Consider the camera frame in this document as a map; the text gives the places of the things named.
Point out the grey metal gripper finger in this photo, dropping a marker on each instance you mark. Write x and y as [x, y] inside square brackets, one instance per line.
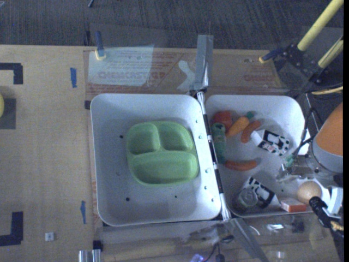
[285, 168]
[283, 177]

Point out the white plastic tray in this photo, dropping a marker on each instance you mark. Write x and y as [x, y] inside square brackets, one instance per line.
[114, 151]
[275, 110]

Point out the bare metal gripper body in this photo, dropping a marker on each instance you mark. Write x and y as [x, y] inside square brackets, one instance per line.
[304, 170]

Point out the beige bread roll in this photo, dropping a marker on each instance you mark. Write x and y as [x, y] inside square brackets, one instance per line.
[308, 191]

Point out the orange carrot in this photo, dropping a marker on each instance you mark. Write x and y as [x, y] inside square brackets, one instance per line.
[238, 125]

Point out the small white square block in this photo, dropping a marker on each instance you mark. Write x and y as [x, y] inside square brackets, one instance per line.
[49, 236]

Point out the green toy corn cob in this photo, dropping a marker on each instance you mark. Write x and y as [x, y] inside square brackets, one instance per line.
[219, 143]

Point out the orange sausage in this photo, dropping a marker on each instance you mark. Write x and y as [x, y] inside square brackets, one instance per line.
[249, 131]
[240, 165]

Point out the red toy tomato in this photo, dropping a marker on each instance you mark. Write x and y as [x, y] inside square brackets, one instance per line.
[222, 118]

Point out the black cylinder on white bracket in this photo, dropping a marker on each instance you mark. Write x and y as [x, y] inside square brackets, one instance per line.
[323, 209]

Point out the yellow round object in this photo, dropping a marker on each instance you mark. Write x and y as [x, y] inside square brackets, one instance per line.
[1, 105]

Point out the green divided plate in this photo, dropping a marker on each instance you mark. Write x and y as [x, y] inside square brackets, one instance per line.
[163, 160]

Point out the orange and white packet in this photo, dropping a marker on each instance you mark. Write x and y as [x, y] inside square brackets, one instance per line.
[293, 207]

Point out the small grey can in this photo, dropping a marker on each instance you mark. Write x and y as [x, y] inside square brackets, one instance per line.
[246, 198]

